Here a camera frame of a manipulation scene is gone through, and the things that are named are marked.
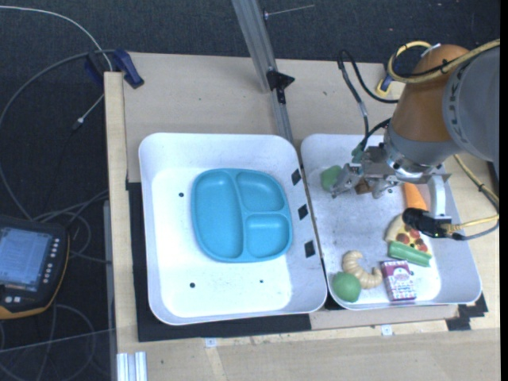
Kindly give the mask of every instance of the wooden table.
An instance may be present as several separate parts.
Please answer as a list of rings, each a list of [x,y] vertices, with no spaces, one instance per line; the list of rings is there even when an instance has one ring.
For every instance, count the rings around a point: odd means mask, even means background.
[[[129,196],[125,180],[140,182],[137,147],[155,132],[275,134],[269,94],[261,91],[250,58],[131,53],[145,84],[132,89],[121,73],[106,73],[106,132],[110,173],[117,352],[146,352],[148,379],[500,379],[499,231],[470,241],[488,312],[472,317],[471,330],[448,331],[458,306],[383,310],[319,310],[312,330],[266,336],[137,340],[130,250]],[[314,133],[362,133],[363,122],[337,65],[279,60],[295,77],[286,90],[299,149]],[[383,75],[380,64],[360,63],[368,86]],[[363,92],[356,80],[360,94]],[[365,98],[371,125],[394,107]],[[485,183],[487,164],[464,156]],[[455,164],[446,161],[463,221],[490,216],[491,205]]]

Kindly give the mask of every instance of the juice box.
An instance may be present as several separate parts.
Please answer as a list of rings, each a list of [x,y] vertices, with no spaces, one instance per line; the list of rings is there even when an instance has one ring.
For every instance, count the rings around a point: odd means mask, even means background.
[[[414,281],[407,261],[384,261],[381,263],[381,272],[391,301],[416,299]]]

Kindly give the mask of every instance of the black cable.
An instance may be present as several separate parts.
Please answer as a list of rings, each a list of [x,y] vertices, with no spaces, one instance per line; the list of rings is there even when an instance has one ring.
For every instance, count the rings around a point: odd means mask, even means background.
[[[66,212],[65,214],[73,215],[73,213],[71,213],[71,212]],[[85,241],[84,245],[81,247],[80,250],[77,250],[77,251],[71,250],[71,253],[75,252],[76,254],[81,254],[82,252],[85,252],[85,250],[88,248],[88,246],[90,245],[90,243],[92,241],[92,228],[90,227],[90,223],[88,222],[88,220],[86,218],[84,218],[83,216],[78,216],[78,220],[85,226],[85,229],[87,231],[87,240]],[[78,232],[79,232],[79,226],[75,232],[75,235],[71,238],[72,243],[75,242]]]
[[[55,168],[55,171],[53,173],[53,177],[50,180],[51,186],[49,187],[48,194],[46,195],[46,200],[44,201],[44,203],[42,205],[42,211],[43,212],[48,207],[49,200],[51,199],[51,197],[53,195],[53,192],[55,191],[56,178],[57,178],[58,174],[60,173],[60,169],[62,168],[62,163],[64,161],[63,157],[64,157],[64,154],[65,154],[65,150],[67,149],[67,146],[68,146],[69,142],[71,141],[71,138],[74,135],[74,132],[75,132],[75,130],[72,130],[69,133],[69,135],[67,136],[67,138],[65,139],[64,143],[63,143],[63,147],[62,147],[62,150],[60,151],[60,155],[58,157],[58,162],[56,164],[56,168]]]
[[[41,215],[35,217],[34,220],[36,220],[36,221],[50,221],[56,217],[59,217],[62,214],[71,212],[73,209],[76,209],[76,208],[79,208],[80,211],[83,211],[89,205],[91,205],[93,202],[100,202],[101,200],[107,200],[108,199],[108,197],[107,197],[108,192],[109,192],[109,190],[105,189],[105,190],[99,192],[98,194],[94,195],[94,197],[92,199],[89,199],[85,202],[77,203],[75,205],[69,206],[69,207],[62,209],[62,210],[57,210],[57,211],[53,211],[53,212],[46,212],[44,214],[41,214]]]
[[[368,117],[364,116],[364,128],[365,128],[365,138],[363,139],[364,144],[362,145],[362,151],[365,151],[365,146],[367,145],[367,139],[369,138],[368,132]]]
[[[81,374],[85,370],[85,368],[87,368],[90,365],[91,361],[93,360],[94,354],[95,354],[95,349],[97,347],[97,337],[95,334],[94,326],[92,325],[90,319],[88,317],[86,317],[82,312],[80,312],[79,310],[77,310],[75,308],[72,308],[67,305],[62,305],[62,304],[56,304],[56,307],[58,307],[60,309],[69,310],[69,311],[77,314],[78,316],[80,316],[87,324],[88,329],[90,330],[89,336],[91,336],[92,341],[93,341],[92,351],[91,351],[91,353],[88,354],[87,361],[85,362],[85,364],[81,368],[79,368],[77,371],[75,371],[74,374],[72,374],[62,380],[62,381],[71,381],[72,379],[76,378],[79,374]]]
[[[55,336],[55,329],[56,329],[56,304],[53,303],[53,317],[52,317],[52,322],[51,322],[48,343],[46,345],[46,353],[44,354],[44,359],[42,361],[42,364],[40,365],[39,374],[36,377],[36,381],[40,381],[40,377],[42,377],[44,368],[46,367],[46,362],[48,361],[49,350],[51,350],[51,343],[53,341],[53,337]]]
[[[344,72],[345,72],[345,66],[344,66],[344,59],[343,59],[343,55],[346,55],[349,60],[351,61],[351,65],[355,71],[355,74],[356,74],[356,77],[358,78],[358,82],[360,82],[360,85],[362,86],[362,88],[365,90],[365,92],[367,92],[367,94],[377,100],[378,102],[381,102],[381,103],[387,103],[387,104],[393,104],[393,103],[398,103],[398,100],[397,99],[385,99],[385,98],[380,98],[377,94],[374,94],[372,93],[369,88],[367,87],[367,85],[365,84],[364,82],[364,79],[362,78],[361,74],[360,74],[360,70],[358,69],[358,66],[356,65],[356,61],[353,59],[353,57],[351,56],[351,54],[346,51],[345,49],[342,49],[340,52],[339,52],[339,57],[338,57],[338,60],[337,60],[337,63],[339,65],[339,69],[342,70],[342,75],[344,75]],[[354,90],[354,87],[352,87],[352,84],[348,81],[346,81],[346,83],[348,84],[348,87],[349,87],[349,90],[353,89]],[[356,91],[353,92],[353,95],[355,95],[355,98],[358,97],[358,94],[356,93]]]
[[[54,310],[54,312],[53,312],[53,320],[55,320],[56,319],[56,317],[55,317],[55,315],[56,315],[56,308],[54,306],[53,306],[53,310]],[[39,338],[39,342],[42,343],[43,337],[41,336],[41,331],[40,331],[40,326],[39,326],[39,321],[38,321],[38,319],[40,318],[40,315],[35,315],[35,316],[32,316],[31,318],[34,319],[34,323],[35,323],[36,330],[37,330],[37,336]],[[55,381],[60,381],[62,379],[62,377],[60,377],[60,374],[59,374],[58,368],[56,367],[55,361],[52,358],[52,356],[49,354],[49,352],[47,354],[47,357],[48,357],[48,362],[51,364],[51,366],[53,368],[53,371],[56,374]]]
[[[390,124],[391,118],[387,118],[386,120],[381,121],[377,125],[375,125],[372,130],[370,130],[367,134],[365,134],[365,138],[360,142],[359,146],[362,148],[362,150],[367,147],[368,139],[371,137],[372,134],[374,134],[379,129],[385,129]]]
[[[344,65],[344,61],[342,60],[342,57],[341,57],[341,53],[343,51],[344,50],[339,52],[339,57],[337,59],[337,65],[338,65],[339,69],[341,70],[342,78],[344,79],[346,85],[348,86],[348,88],[351,91],[353,97],[355,98],[356,103],[358,104],[358,107],[360,108],[360,112],[362,113],[362,117],[364,118],[364,136],[366,137],[367,134],[368,134],[368,116],[367,116],[367,111],[365,109],[364,102],[362,101],[360,95],[358,94],[358,92],[356,91],[355,87],[352,85],[351,80],[349,79],[348,72],[346,71],[346,67]]]
[[[100,258],[95,258],[95,257],[90,257],[90,256],[87,256],[86,254],[82,254],[81,252],[77,252],[77,251],[71,251],[71,254],[73,256],[77,256],[77,257],[83,258],[85,260],[93,261],[95,263],[106,264],[106,265],[111,265],[113,263],[112,261],[102,260]]]
[[[394,61],[393,61],[393,67],[395,67],[395,64],[397,63],[397,60],[398,58],[400,57],[400,55],[398,56],[394,56]],[[427,69],[426,71],[422,71],[422,72],[411,72],[411,73],[397,73],[398,76],[402,77],[402,78],[412,78],[414,76],[425,76],[425,75],[428,75],[429,73],[433,73],[435,71],[441,71],[442,74],[444,74],[445,72],[443,72],[443,68],[445,66],[448,66],[449,64],[452,64],[453,62],[455,62],[458,58],[455,58],[453,60],[450,60],[450,61],[447,61],[447,60],[444,60],[443,63],[441,65],[437,65],[436,67],[431,67],[430,69]]]
[[[103,190],[102,192],[96,194],[93,198],[91,198],[90,200],[88,200],[87,202],[84,202],[78,209],[78,211],[76,211],[74,214],[74,216],[71,218],[71,220],[69,220],[66,224],[66,226],[68,227],[69,225],[72,224],[72,222],[89,206],[91,205],[92,203],[94,202],[97,202],[99,199],[102,199],[102,197],[108,193],[109,190],[106,189],[106,190]]]
[[[107,50],[98,50],[98,51],[94,51],[95,53],[112,53],[114,52],[114,50],[112,49],[107,49]],[[88,56],[90,53],[89,52],[83,52],[81,54],[78,54],[78,55],[74,55],[74,56],[69,56],[68,58],[65,58],[64,60],[61,60],[59,62],[56,62],[54,63],[53,65],[50,65],[49,67],[46,67],[44,70],[38,72],[37,74],[35,74],[32,78],[30,78],[27,82],[25,82],[17,91],[16,93],[14,93],[14,95],[10,98],[10,100],[7,102],[7,104],[5,105],[5,107],[3,108],[2,112],[0,113],[0,128],[2,127],[2,123],[3,123],[3,120],[7,114],[7,112],[9,111],[10,107],[13,105],[14,101],[19,97],[19,95],[28,87],[30,86],[33,82],[35,82],[37,79],[39,79],[41,76],[49,73],[50,71],[52,71],[53,69],[56,69],[62,65],[65,65],[65,64],[68,64],[70,62],[73,62],[75,60],[81,60],[82,58],[85,58],[86,56]],[[17,199],[16,195],[14,194],[14,192],[12,191],[12,189],[10,188],[10,185],[9,183],[7,182],[7,178],[5,176],[5,173],[3,171],[3,168],[2,168],[2,161],[0,160],[0,180],[2,181],[4,187],[6,188],[7,190],[7,193],[8,195],[10,196],[11,200],[14,202],[14,204],[16,205],[16,207],[21,211],[21,213],[28,219],[28,220],[33,220],[32,216],[26,211],[26,209],[23,207],[23,205],[19,202],[19,200]]]
[[[478,190],[483,193],[483,196],[485,196],[487,198],[487,200],[492,204],[492,206],[494,206],[496,213],[499,214],[499,205],[498,205],[498,203],[486,191],[482,190],[483,186],[484,186],[483,184],[479,185],[478,186]],[[460,234],[458,232],[454,232],[454,233],[452,233],[452,235],[450,237],[453,240],[458,240],[458,241],[474,240],[476,238],[479,238],[479,237],[485,236],[485,235],[487,235],[489,233],[492,233],[498,227],[499,227],[499,219],[496,221],[496,224],[494,226],[492,226],[489,229],[486,229],[486,230],[484,230],[482,232],[479,232],[479,233],[476,233],[476,234],[471,234],[469,236],[465,236],[465,235]]]

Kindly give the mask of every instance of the toy food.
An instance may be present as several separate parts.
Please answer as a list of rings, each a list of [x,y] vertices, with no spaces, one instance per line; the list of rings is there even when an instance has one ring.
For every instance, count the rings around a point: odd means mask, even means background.
[[[427,204],[416,185],[406,182],[402,185],[402,189],[404,190],[404,198],[406,199],[407,207],[427,210]]]
[[[360,281],[353,274],[338,272],[332,280],[333,292],[342,300],[356,302],[362,291]]]
[[[407,261],[385,261],[381,263],[381,269],[391,301],[416,299],[414,282]]]
[[[357,250],[346,252],[342,257],[342,269],[344,272],[357,277],[362,288],[371,289],[377,287],[383,281],[381,270],[374,267],[372,268],[372,273],[369,274],[358,263],[360,258],[364,258],[364,256]]]
[[[398,241],[415,250],[430,254],[429,247],[427,247],[421,233],[405,224],[400,214],[390,223],[384,239],[388,244],[392,241]]]

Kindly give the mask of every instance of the black mat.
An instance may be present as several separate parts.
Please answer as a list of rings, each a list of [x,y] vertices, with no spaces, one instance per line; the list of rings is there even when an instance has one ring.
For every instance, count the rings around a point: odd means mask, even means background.
[[[310,330],[310,318],[308,314],[253,317],[249,319],[179,326],[167,325],[159,321],[150,310],[148,304],[141,184],[129,183],[128,189],[139,341],[161,341],[190,337],[241,337]]]

